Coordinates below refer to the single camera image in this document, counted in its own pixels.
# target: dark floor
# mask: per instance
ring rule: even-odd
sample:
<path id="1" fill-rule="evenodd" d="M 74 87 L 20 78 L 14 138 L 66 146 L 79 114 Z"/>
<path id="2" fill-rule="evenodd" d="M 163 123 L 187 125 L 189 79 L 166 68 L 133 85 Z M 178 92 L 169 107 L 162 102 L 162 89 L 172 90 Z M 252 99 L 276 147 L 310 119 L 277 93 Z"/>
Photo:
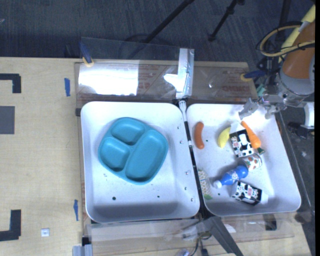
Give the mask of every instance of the dark floor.
<path id="1" fill-rule="evenodd" d="M 184 0 L 0 0 L 0 57 L 65 57 L 70 46 L 75 56 L 82 37 L 124 41 L 151 33 Z M 151 43 L 195 49 L 196 61 L 247 62 L 251 71 L 263 56 L 255 50 L 262 37 L 278 27 L 283 1 L 247 0 L 236 5 L 217 34 L 208 41 L 232 0 L 195 0 Z M 286 0 L 288 21 L 300 21 L 311 0 Z M 287 109 L 284 122 L 304 122 L 304 113 Z M 315 255 L 314 139 L 288 134 L 297 163 L 294 168 L 303 203 L 306 237 Z"/>

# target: orange carrot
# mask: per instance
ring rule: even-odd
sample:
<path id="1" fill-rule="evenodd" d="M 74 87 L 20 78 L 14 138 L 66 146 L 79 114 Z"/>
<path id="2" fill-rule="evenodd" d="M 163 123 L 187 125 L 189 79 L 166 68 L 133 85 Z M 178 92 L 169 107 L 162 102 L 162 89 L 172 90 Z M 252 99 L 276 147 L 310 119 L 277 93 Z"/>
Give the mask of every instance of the orange carrot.
<path id="1" fill-rule="evenodd" d="M 246 124 L 245 121 L 242 121 L 241 125 L 246 129 L 246 132 L 249 136 L 249 140 L 251 142 L 251 146 L 254 149 L 258 149 L 261 146 L 261 141 L 258 138 L 258 136 L 250 129 L 250 127 Z"/>

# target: blue divided dish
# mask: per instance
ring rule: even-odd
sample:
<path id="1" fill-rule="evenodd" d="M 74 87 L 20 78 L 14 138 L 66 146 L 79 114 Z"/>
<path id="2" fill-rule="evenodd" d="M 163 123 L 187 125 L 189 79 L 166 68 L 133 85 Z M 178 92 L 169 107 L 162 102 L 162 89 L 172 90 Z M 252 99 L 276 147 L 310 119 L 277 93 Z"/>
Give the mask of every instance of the blue divided dish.
<path id="1" fill-rule="evenodd" d="M 104 135 L 98 158 L 113 174 L 143 185 L 156 176 L 168 149 L 168 141 L 161 133 L 137 119 L 123 117 Z"/>

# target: wooden tabletop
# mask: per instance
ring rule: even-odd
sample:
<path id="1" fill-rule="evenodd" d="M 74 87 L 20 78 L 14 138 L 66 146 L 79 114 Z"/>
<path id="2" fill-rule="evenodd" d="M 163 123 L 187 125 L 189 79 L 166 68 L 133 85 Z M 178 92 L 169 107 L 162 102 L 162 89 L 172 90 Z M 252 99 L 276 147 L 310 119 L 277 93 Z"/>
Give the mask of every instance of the wooden tabletop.
<path id="1" fill-rule="evenodd" d="M 11 211 L 21 210 L 21 234 L 18 239 L 0 241 L 1 255 L 71 256 L 73 246 L 82 241 L 80 150 L 75 115 L 75 63 L 79 61 L 0 58 L 1 74 L 21 76 L 21 93 L 13 93 L 12 81 L 0 80 L 0 106 L 14 107 L 15 114 L 14 134 L 0 134 L 1 232 L 12 228 Z M 65 79 L 70 81 L 70 96 L 65 90 Z M 249 256 L 311 255 L 299 223 L 290 221 L 290 234 L 293 235 L 287 238 L 238 242 L 238 246 Z M 210 255 L 226 253 L 218 244 L 207 248 Z M 133 255 L 175 255 L 177 251 Z"/>

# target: gray square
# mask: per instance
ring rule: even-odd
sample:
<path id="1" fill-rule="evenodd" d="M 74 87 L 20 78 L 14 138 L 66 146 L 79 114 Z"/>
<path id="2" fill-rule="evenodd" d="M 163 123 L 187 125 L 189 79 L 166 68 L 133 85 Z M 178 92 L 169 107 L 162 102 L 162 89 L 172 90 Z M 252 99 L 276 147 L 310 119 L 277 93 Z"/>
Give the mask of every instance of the gray square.
<path id="1" fill-rule="evenodd" d="M 15 134 L 14 106 L 0 106 L 0 134 Z"/>

